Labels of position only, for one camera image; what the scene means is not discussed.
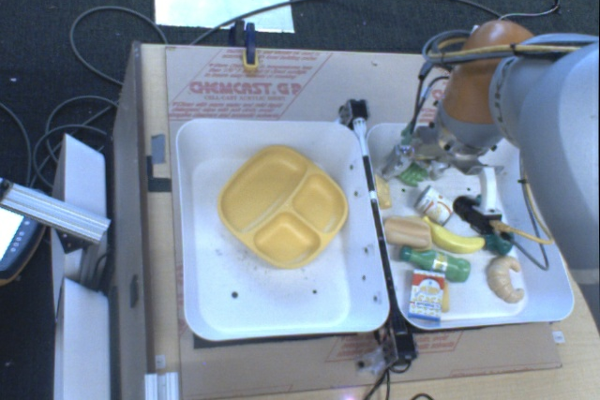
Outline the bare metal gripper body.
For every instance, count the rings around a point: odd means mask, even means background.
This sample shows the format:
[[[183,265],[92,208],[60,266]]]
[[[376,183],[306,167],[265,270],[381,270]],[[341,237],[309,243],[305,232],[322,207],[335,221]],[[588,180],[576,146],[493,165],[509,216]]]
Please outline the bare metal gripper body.
[[[454,167],[467,175],[478,174],[486,165],[480,157],[503,138],[495,125],[409,125],[412,159],[434,170]]]

